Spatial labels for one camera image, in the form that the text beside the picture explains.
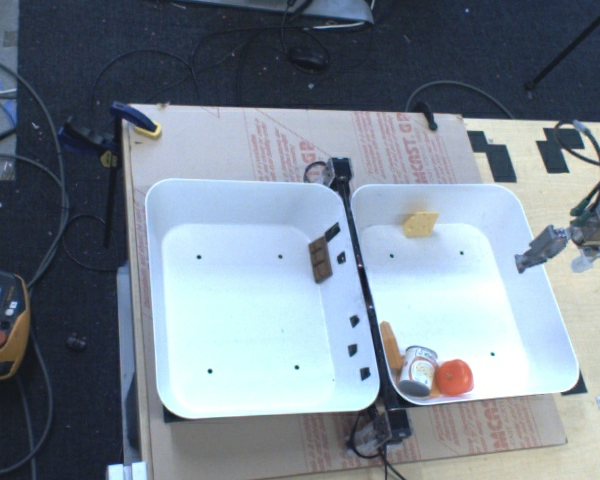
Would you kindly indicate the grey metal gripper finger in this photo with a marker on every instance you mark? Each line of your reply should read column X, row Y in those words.
column 547, row 243

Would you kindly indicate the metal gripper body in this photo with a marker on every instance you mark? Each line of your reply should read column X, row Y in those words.
column 592, row 230

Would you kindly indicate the white plastic tray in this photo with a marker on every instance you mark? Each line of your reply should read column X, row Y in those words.
column 450, row 303
column 240, row 308

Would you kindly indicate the yellow cheese slice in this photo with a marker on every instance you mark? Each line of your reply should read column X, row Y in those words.
column 420, row 224

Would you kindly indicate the orange-red tomato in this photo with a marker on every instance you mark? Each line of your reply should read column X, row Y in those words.
column 454, row 378

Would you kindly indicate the small can with white label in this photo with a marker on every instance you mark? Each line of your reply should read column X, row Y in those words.
column 418, row 370

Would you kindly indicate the thin black rod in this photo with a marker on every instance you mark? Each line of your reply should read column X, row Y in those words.
column 362, row 278

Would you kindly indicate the brown chocolate bar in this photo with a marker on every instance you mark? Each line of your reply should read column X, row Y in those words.
column 320, row 260

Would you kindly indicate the brown cardboard board red print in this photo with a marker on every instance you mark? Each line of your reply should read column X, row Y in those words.
column 220, row 143

